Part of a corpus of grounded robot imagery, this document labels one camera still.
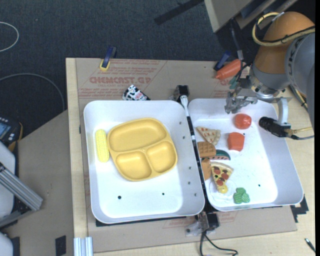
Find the toy sink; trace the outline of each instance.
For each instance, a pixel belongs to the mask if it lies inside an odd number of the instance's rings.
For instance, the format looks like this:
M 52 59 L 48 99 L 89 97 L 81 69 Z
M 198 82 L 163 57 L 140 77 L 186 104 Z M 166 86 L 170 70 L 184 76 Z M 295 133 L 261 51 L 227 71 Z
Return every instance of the toy sink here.
M 143 181 L 170 171 L 178 161 L 166 127 L 155 118 L 140 118 L 113 127 L 107 145 L 120 174 Z
M 85 106 L 83 120 L 91 209 L 98 221 L 118 224 L 186 217 L 203 210 L 205 195 L 181 104 L 94 100 Z M 106 162 L 99 161 L 97 154 L 99 129 L 109 143 L 111 157 Z

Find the toy tomato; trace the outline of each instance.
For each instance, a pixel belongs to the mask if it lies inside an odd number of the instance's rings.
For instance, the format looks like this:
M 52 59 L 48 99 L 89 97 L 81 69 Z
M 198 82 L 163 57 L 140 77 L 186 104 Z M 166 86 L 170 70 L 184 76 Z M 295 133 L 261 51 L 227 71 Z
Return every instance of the toy tomato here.
M 251 117 L 247 114 L 237 114 L 234 118 L 234 125 L 238 129 L 248 129 L 251 125 Z

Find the white plate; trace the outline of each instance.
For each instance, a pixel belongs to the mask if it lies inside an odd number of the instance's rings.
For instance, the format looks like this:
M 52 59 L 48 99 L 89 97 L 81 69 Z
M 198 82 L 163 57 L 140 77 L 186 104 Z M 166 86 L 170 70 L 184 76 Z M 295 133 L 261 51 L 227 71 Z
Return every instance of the white plate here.
M 88 152 L 91 209 L 106 224 L 194 216 L 205 198 L 197 160 L 183 107 L 172 100 L 95 100 L 83 111 Z M 155 118 L 167 128 L 177 152 L 169 172 L 143 181 L 129 181 L 118 172 L 112 158 L 99 162 L 95 132 L 121 123 Z
M 212 177 L 205 181 L 210 204 L 219 211 L 233 211 L 301 202 L 304 193 L 285 138 L 272 135 L 259 126 L 261 117 L 278 119 L 275 108 L 260 100 L 243 107 L 241 113 L 249 115 L 252 123 L 248 129 L 238 129 L 234 125 L 236 114 L 227 114 L 225 105 L 225 99 L 194 99 L 188 106 L 196 141 L 204 141 L 196 130 L 198 126 L 221 130 L 215 148 L 226 151 L 230 160 L 217 162 L 234 169 L 226 183 L 226 194 L 217 191 Z M 243 150 L 229 150 L 227 139 L 232 132 L 244 134 Z M 236 188 L 246 190 L 249 203 L 234 203 Z

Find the black floor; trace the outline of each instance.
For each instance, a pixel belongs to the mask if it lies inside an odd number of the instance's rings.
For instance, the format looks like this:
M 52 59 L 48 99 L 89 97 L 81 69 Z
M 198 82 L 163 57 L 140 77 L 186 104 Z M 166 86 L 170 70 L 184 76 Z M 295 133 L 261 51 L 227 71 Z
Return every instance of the black floor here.
M 315 23 L 315 5 L 299 0 L 288 11 Z M 213 33 L 203 0 L 2 0 L 0 22 L 0 116 L 20 121 L 24 136 L 68 107 L 68 57 L 103 58 L 108 45 L 119 59 L 217 61 L 226 50 L 237 57 L 230 24 Z M 5 51 L 17 34 L 3 23 L 19 32 Z M 237 33 L 248 60 L 258 49 L 252 24 Z

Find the orange toy carrot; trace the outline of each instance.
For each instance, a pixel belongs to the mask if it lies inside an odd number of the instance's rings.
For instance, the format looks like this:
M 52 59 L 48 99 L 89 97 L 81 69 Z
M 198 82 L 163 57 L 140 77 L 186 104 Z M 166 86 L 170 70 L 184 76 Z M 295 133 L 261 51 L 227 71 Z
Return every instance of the orange toy carrot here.
M 231 132 L 227 141 L 229 150 L 241 151 L 244 148 L 245 136 L 239 132 Z

